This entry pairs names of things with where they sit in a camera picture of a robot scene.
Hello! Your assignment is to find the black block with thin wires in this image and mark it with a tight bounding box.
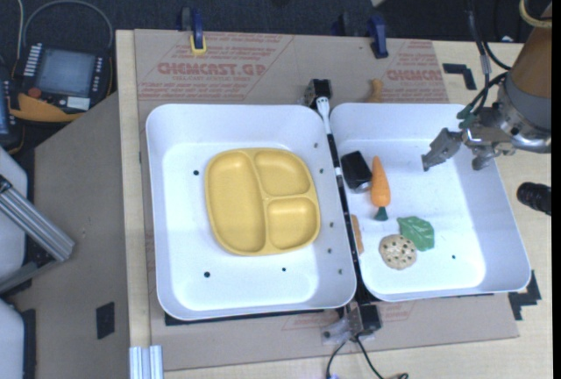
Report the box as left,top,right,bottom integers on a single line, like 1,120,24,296
321,302,383,345
305,78,332,105

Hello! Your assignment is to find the yellow divided plate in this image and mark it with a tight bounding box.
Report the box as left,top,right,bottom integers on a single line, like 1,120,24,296
203,147,323,257

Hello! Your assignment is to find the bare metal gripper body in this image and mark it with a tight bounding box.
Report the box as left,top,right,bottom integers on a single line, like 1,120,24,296
458,104,553,155

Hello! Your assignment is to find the brown cardboard board red print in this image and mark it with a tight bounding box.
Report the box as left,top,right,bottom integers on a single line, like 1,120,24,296
132,27,522,372

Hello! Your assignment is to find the black cylinder on white bracket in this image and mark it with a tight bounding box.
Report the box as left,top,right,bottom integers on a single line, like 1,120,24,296
515,181,553,217

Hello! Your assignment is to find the orange carrot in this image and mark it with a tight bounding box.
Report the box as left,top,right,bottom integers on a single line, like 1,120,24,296
369,155,393,222

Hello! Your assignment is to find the white plastic tray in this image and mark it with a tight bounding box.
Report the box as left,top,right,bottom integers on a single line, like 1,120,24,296
328,101,533,304
145,103,358,322

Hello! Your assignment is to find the black can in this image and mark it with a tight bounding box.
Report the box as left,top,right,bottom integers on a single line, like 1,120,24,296
339,150,374,195

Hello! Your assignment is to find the thin black and white rod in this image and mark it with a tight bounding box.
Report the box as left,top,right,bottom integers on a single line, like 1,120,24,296
316,96,366,304

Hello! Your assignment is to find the beige chocolate chip biscuit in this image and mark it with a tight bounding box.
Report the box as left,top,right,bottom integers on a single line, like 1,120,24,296
378,233,418,272

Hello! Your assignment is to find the green leaf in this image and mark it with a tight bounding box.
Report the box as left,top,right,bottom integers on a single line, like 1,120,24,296
396,215,436,253

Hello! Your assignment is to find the tan toy food piece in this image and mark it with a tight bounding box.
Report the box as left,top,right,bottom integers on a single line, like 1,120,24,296
362,78,386,104

